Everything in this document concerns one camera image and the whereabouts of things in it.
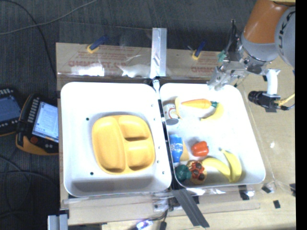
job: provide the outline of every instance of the orange and black device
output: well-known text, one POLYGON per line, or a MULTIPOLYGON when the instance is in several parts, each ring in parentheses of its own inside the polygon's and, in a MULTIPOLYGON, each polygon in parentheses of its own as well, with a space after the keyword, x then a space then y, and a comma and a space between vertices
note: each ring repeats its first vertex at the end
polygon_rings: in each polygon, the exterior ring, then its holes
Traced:
POLYGON ((36 155, 59 153, 59 122, 56 102, 31 94, 21 110, 16 146, 36 155))
POLYGON ((21 101, 13 88, 0 89, 0 136, 16 132, 21 113, 21 101))

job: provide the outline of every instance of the yellow plate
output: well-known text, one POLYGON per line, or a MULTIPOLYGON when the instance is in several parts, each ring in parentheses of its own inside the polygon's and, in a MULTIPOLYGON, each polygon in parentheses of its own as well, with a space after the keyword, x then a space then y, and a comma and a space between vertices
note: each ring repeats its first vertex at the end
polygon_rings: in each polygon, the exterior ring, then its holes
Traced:
POLYGON ((110 174, 150 167, 155 160, 154 141, 146 122, 134 115, 106 116, 92 128, 96 160, 110 174))

